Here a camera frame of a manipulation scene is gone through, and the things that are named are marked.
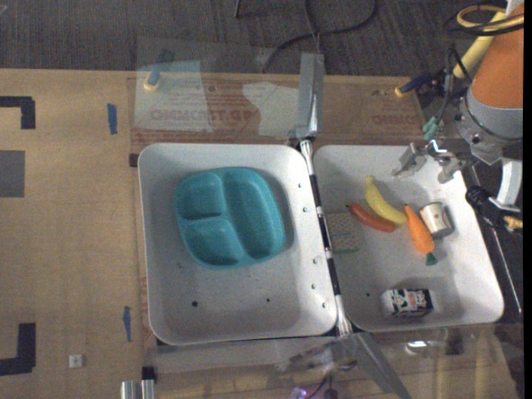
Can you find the white plastic tray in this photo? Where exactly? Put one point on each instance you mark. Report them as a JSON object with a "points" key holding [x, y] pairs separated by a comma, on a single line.
{"points": [[232, 301], [395, 272]]}

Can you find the cow print milk carton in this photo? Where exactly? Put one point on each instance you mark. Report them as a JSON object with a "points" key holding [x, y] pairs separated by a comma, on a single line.
{"points": [[407, 301]]}

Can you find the small white can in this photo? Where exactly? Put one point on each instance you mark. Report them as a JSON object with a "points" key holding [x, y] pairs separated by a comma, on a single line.
{"points": [[435, 219]]}

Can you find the small white square block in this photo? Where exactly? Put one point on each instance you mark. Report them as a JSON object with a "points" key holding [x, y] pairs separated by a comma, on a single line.
{"points": [[75, 361]]}

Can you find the orange carrot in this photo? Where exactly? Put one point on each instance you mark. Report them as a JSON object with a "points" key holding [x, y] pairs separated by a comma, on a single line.
{"points": [[418, 231]]}

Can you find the brown cardboard board red print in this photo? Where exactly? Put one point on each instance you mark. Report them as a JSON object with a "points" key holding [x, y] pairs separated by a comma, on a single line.
{"points": [[357, 110]]}

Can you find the black cylinder on white bracket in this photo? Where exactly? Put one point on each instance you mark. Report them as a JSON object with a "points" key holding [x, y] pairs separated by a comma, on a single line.
{"points": [[494, 210]]}

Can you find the orange sausage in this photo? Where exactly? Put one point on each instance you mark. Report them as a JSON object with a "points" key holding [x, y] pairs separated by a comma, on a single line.
{"points": [[370, 219]]}

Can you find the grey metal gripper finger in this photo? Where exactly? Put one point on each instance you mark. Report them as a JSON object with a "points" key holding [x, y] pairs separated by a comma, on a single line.
{"points": [[449, 168], [411, 159]]}

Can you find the yellow banana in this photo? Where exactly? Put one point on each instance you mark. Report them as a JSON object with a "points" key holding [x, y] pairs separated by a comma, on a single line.
{"points": [[380, 204]]}

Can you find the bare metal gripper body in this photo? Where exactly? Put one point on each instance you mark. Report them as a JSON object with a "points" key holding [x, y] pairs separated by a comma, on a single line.
{"points": [[478, 144]]}

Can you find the blue divided plate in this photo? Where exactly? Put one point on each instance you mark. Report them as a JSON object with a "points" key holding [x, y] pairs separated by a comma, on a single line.
{"points": [[228, 216]]}

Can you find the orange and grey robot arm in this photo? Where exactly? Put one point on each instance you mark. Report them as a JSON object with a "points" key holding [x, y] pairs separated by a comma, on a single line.
{"points": [[498, 69]]}

